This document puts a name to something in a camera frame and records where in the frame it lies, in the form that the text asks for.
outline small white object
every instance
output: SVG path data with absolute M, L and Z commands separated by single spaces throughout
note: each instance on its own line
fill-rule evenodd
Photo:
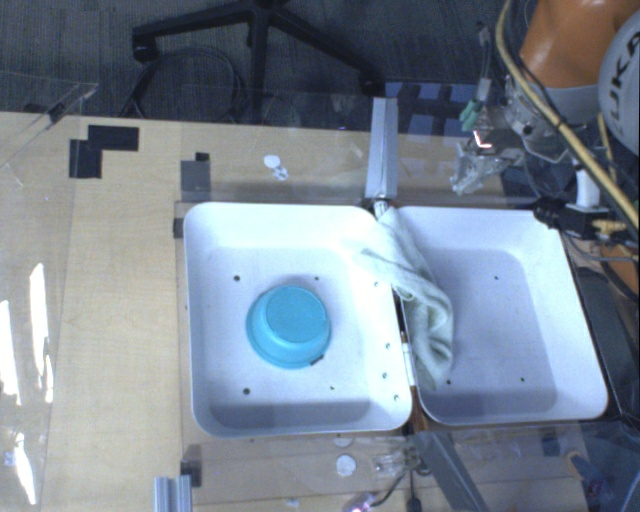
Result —
M 576 206 L 585 209 L 597 208 L 600 205 L 600 189 L 587 174 L 587 171 L 576 172 L 576 180 L 578 183 Z
M 346 448 L 353 443 L 352 437 L 336 437 L 333 440 L 333 444 L 335 444 L 338 448 Z
M 336 460 L 336 470 L 340 476 L 351 476 L 356 472 L 356 459 L 351 455 L 340 455 Z
M 280 181 L 284 181 L 289 177 L 289 173 L 282 167 L 278 155 L 265 155 L 264 165 L 271 169 L 273 176 Z

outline black cable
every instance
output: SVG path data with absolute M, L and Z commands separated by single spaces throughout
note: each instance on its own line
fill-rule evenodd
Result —
M 487 43 L 487 65 L 484 69 L 483 78 L 489 78 L 491 74 L 491 61 L 493 59 L 493 34 L 489 30 L 489 41 Z
M 214 119 L 213 122 L 221 121 L 225 117 L 231 117 L 231 120 L 233 121 L 234 119 L 232 114 L 235 111 L 242 110 L 243 103 L 248 103 L 246 87 L 242 77 L 237 73 L 229 58 L 224 53 L 213 48 L 186 48 L 176 50 L 165 53 L 158 59 L 148 63 L 136 78 L 131 92 L 127 96 L 126 101 L 118 113 L 118 117 L 126 116 L 133 109 L 139 117 L 144 119 L 146 114 L 140 105 L 140 101 L 144 97 L 154 75 L 169 61 L 193 57 L 201 57 L 222 62 L 227 67 L 231 77 L 231 84 L 229 86 L 229 89 L 231 89 L 231 105 L 221 115 Z
M 371 508 L 374 507 L 379 507 L 381 505 L 384 505 L 387 500 L 389 499 L 389 497 L 393 494 L 393 491 L 396 490 L 396 488 L 398 487 L 398 485 L 400 484 L 400 482 L 402 481 L 402 479 L 407 475 L 408 473 L 408 469 L 404 469 L 402 471 L 402 473 L 400 474 L 400 476 L 398 478 L 395 479 L 395 481 L 393 482 L 393 484 L 391 484 L 391 487 L 389 488 L 389 490 L 387 491 L 387 493 L 379 500 L 374 501 L 371 505 L 369 505 Z
M 586 258 L 588 260 L 591 260 L 591 261 L 597 261 L 599 263 L 609 262 L 609 261 L 621 261 L 621 262 L 635 263 L 635 261 L 636 261 L 636 260 L 634 260 L 633 258 L 630 258 L 630 257 L 618 258 L 618 257 L 594 256 L 593 254 L 589 254 L 588 252 L 585 252 L 580 247 L 578 247 L 578 244 L 576 244 L 575 240 L 573 239 L 573 237 L 571 235 L 565 235 L 563 238 L 565 239 L 565 241 L 567 241 L 569 243 L 569 245 L 571 247 L 573 247 L 573 249 L 580 256 L 582 256 L 583 258 Z
M 480 78 L 486 78 L 489 74 L 489 66 L 491 64 L 491 56 L 489 53 L 489 45 L 482 45 L 482 64 L 480 65 Z
M 625 169 L 622 168 L 622 166 L 618 165 L 617 163 L 613 162 L 612 160 L 609 160 L 604 155 L 597 155 L 596 158 L 598 160 L 601 160 L 604 165 L 613 167 L 617 171 L 618 175 L 622 176 L 623 183 L 626 183 L 627 186 L 629 186 L 635 192 L 636 195 L 638 195 L 640 193 L 640 191 L 638 190 L 638 184 L 631 177 L 631 175 Z
M 416 496 L 416 489 L 413 481 L 413 470 L 409 471 L 409 489 L 411 491 L 411 496 L 407 500 L 407 512 L 422 512 L 422 503 Z

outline blue bowl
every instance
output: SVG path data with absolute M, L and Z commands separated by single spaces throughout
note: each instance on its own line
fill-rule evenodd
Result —
M 278 286 L 256 299 L 246 320 L 253 349 L 280 368 L 303 368 L 326 352 L 331 324 L 322 301 L 299 286 Z

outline gray carpet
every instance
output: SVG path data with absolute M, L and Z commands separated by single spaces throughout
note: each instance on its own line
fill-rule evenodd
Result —
M 0 70 L 97 82 L 99 91 L 85 112 L 115 116 L 142 69 L 132 57 L 131 29 L 226 2 L 2 0 Z M 287 8 L 369 60 L 387 81 L 473 83 L 480 70 L 476 23 L 493 25 L 501 5 L 502 0 L 292 0 Z M 246 37 L 247 27 L 242 24 L 161 38 L 158 42 L 162 52 L 214 48 L 226 55 L 246 80 L 250 55 Z M 203 66 L 196 60 L 191 64 L 174 63 L 173 68 L 169 66 L 154 78 L 149 117 L 199 120 L 193 105 L 201 105 L 201 101 L 176 100 L 178 93 L 169 83 L 171 76 L 175 80 L 176 74 L 184 73 L 184 66 L 199 68 L 200 77 L 190 80 L 188 86 L 182 83 L 178 95 L 194 96 L 203 88 L 231 85 L 222 62 L 209 59 L 211 65 Z M 357 79 L 358 73 L 346 65 L 277 30 L 270 31 L 266 89 L 275 93 L 272 106 L 281 102 L 297 112 L 298 107 L 309 109 L 314 103 L 313 96 L 308 96 L 311 93 L 359 95 Z M 19 110 L 24 90 L 12 90 L 15 87 L 6 83 L 0 83 L 0 89 L 0 108 Z M 34 91 L 32 101 L 46 101 L 46 95 L 40 92 L 42 98 Z M 307 96 L 294 94 L 301 92 Z M 295 116 L 295 112 L 284 115 Z

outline yellow cable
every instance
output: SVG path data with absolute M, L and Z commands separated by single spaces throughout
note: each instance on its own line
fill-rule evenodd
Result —
M 498 18 L 498 24 L 496 25 L 496 46 L 500 52 L 500 56 L 504 61 L 509 73 L 513 79 L 518 83 L 523 94 L 527 97 L 531 103 L 544 115 L 544 117 L 551 123 L 552 126 L 556 126 L 560 134 L 564 137 L 567 144 L 571 147 L 578 159 L 583 163 L 589 175 L 598 182 L 611 196 L 615 203 L 624 212 L 625 216 L 631 221 L 636 232 L 638 231 L 638 212 L 634 208 L 629 198 L 620 190 L 620 187 L 611 179 L 607 172 L 598 164 L 596 159 L 589 153 L 587 148 L 582 144 L 582 141 L 576 136 L 573 131 L 562 122 L 562 119 L 551 109 L 531 88 L 529 82 L 524 78 L 524 75 L 511 58 L 509 51 L 507 50 L 504 42 L 504 25 L 507 16 L 507 11 L 511 0 L 506 0 L 500 18 Z
M 627 229 L 627 225 L 619 220 L 596 219 L 591 225 L 603 235 L 610 235 L 611 233 Z
M 611 151 L 611 144 L 609 143 L 609 136 L 607 135 L 607 127 L 604 124 L 604 116 L 602 112 L 598 114 L 598 130 L 600 130 L 600 138 L 602 139 L 602 143 L 606 149 L 607 158 L 613 162 L 613 152 Z M 609 166 L 609 174 L 611 175 L 611 179 L 614 182 L 618 182 L 618 173 L 616 172 L 613 165 Z

